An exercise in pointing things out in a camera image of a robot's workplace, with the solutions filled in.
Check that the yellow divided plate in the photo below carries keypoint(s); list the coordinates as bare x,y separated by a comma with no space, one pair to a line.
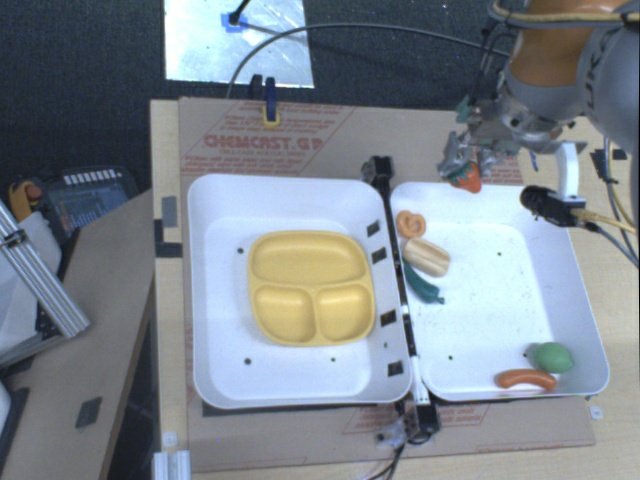
310,288

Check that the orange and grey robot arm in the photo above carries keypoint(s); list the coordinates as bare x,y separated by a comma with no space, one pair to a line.
555,43

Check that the thin black and white rod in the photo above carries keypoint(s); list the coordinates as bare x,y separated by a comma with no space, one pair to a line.
400,278

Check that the green toy lime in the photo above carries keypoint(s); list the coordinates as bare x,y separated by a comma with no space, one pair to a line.
552,358

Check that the green toy pepper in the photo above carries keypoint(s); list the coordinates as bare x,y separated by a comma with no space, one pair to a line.
421,288

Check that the orange toy sausage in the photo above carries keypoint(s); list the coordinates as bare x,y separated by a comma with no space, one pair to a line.
525,379

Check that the black cylinder on white bracket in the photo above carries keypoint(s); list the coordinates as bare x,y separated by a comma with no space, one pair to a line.
547,203

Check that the tan toy bread roll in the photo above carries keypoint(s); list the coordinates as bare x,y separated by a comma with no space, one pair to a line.
426,257

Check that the orange toy pretzel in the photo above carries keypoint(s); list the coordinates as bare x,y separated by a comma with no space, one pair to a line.
411,224

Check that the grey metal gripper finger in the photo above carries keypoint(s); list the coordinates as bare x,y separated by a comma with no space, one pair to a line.
455,158
487,162

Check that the brown cardboard board red print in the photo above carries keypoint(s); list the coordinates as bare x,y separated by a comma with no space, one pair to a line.
320,133

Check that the white plastic tray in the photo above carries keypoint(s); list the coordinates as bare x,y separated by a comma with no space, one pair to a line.
225,368
480,318

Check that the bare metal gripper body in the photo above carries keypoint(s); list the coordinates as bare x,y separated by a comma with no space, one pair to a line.
517,130

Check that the red toy strawberry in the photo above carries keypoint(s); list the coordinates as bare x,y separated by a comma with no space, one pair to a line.
469,182

